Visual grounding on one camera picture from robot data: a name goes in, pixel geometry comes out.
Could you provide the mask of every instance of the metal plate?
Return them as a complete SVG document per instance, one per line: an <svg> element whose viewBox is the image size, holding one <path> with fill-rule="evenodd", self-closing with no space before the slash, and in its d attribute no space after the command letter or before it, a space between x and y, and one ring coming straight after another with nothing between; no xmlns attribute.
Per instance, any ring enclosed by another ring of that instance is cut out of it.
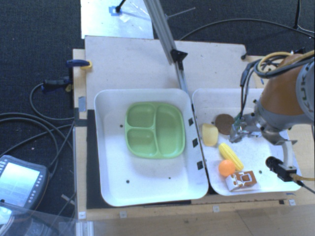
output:
<svg viewBox="0 0 315 236"><path fill-rule="evenodd" d="M82 39L86 35L153 39L150 16L143 0L81 0Z"/></svg>

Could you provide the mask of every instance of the black bracket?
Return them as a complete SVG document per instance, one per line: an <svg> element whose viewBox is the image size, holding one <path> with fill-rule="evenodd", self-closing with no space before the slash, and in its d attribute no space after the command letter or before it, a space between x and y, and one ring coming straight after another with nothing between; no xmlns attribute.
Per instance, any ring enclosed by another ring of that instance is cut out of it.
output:
<svg viewBox="0 0 315 236"><path fill-rule="evenodd" d="M184 53L184 52L181 52L181 51L178 51L176 49L173 49L171 50L171 56L173 58L173 61L176 63L178 63L178 67L180 70L184 70L184 67L183 67L183 60L184 58L186 58L186 56L188 55L188 53Z"/></svg>

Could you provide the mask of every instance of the white plastic tub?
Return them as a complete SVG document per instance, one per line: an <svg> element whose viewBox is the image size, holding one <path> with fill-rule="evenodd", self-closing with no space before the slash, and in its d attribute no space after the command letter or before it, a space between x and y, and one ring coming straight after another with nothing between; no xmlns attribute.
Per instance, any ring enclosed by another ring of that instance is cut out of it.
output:
<svg viewBox="0 0 315 236"><path fill-rule="evenodd" d="M172 104L182 112L186 143L181 155L172 159L147 159L128 150L126 112L133 103L147 101ZM104 90L95 97L94 109L101 193L108 204L121 207L182 201L199 199L207 193L201 149L193 144L198 135L191 101L185 92L180 89Z"/></svg>
<svg viewBox="0 0 315 236"><path fill-rule="evenodd" d="M254 109L253 100L259 99L262 89L250 89L247 98L244 114L252 113ZM240 112L241 91L239 89L199 89L192 97L196 121L199 131L203 123L211 123L219 114L229 114L233 117ZM288 139L286 131L282 131L281 135ZM238 157L244 164L242 171L253 171L257 180L257 184L250 188L243 188L239 191L230 192L227 189L225 179L219 174L218 166L223 160L220 155L218 146L220 143L227 143L235 150ZM284 154L282 146L274 146L260 138L244 138L239 143L230 143L227 135L219 133L219 140L216 146L208 147L201 142L202 150L205 156L209 180L213 189L221 195L241 195L249 193L261 192L284 192L296 191L300 188L294 182L283 182L275 173L269 170L265 161L269 156L274 156L283 161ZM293 165L300 170L296 159L294 158Z"/></svg>

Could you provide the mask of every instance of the orange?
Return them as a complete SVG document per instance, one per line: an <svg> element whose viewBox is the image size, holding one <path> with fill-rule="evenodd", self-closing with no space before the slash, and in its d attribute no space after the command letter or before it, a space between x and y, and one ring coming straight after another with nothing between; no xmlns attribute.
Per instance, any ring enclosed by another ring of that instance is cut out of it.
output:
<svg viewBox="0 0 315 236"><path fill-rule="evenodd" d="M231 160L223 160L219 164L219 172L222 176L227 177L235 173L235 164Z"/></svg>

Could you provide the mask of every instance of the green divided plate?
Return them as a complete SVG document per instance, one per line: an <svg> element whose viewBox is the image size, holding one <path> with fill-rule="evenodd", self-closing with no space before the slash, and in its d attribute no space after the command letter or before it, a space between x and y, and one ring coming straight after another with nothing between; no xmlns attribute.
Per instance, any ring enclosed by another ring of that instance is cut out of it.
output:
<svg viewBox="0 0 315 236"><path fill-rule="evenodd" d="M185 148L182 113L167 103L134 103L126 113L125 137L128 149L137 156L174 158Z"/></svg>

